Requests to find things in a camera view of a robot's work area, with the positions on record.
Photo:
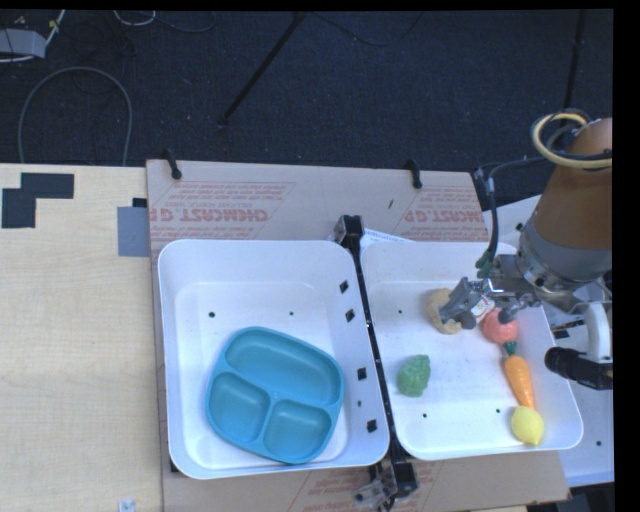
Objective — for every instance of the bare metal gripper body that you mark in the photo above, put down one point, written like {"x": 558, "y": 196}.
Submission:
{"x": 515, "y": 280}

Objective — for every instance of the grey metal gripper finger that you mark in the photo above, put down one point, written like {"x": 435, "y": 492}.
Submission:
{"x": 470, "y": 320}
{"x": 459, "y": 300}

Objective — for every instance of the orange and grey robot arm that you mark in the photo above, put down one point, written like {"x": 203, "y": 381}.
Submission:
{"x": 575, "y": 210}

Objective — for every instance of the beige toy biscuit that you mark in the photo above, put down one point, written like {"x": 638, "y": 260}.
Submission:
{"x": 436, "y": 305}

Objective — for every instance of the white plastic tray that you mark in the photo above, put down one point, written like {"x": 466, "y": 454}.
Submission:
{"x": 465, "y": 390}
{"x": 280, "y": 300}

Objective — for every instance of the orange carrot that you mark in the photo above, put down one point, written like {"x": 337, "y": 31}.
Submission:
{"x": 519, "y": 377}

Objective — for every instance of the green broccoli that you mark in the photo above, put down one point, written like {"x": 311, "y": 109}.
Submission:
{"x": 414, "y": 377}

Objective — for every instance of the thin black rod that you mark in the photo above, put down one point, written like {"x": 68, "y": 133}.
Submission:
{"x": 372, "y": 330}

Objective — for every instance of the white paper sheet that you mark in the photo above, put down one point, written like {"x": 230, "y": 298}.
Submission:
{"x": 387, "y": 236}

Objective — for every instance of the yellow lemon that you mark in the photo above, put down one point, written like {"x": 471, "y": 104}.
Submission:
{"x": 527, "y": 425}

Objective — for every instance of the brown cardboard board red print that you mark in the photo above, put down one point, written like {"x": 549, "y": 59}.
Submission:
{"x": 300, "y": 210}

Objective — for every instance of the blue divided plate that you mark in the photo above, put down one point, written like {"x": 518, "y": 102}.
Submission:
{"x": 280, "y": 395}

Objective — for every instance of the black cylinder on white bracket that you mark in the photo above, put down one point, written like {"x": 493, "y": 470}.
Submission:
{"x": 580, "y": 367}

